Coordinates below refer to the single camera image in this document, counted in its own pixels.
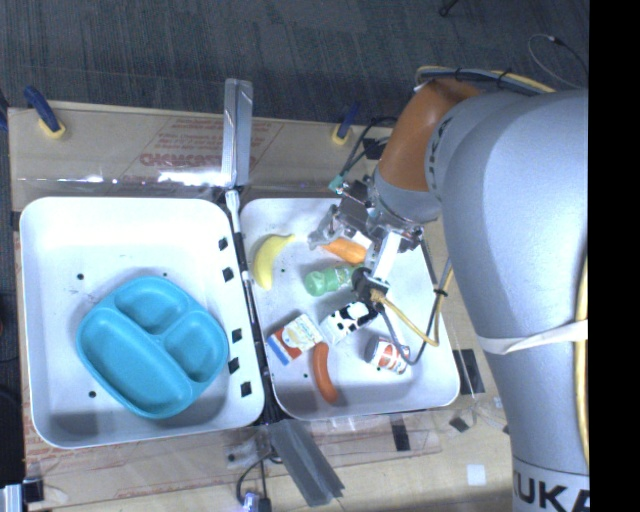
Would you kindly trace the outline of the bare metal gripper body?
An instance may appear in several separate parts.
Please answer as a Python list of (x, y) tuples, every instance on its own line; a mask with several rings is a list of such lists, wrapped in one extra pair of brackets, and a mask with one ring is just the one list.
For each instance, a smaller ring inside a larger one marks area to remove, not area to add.
[(413, 250), (422, 243), (423, 227), (395, 213), (382, 198), (373, 178), (344, 182), (340, 191), (337, 219), (346, 230), (362, 234), (376, 250), (382, 248), (391, 233), (400, 237), (399, 253)]

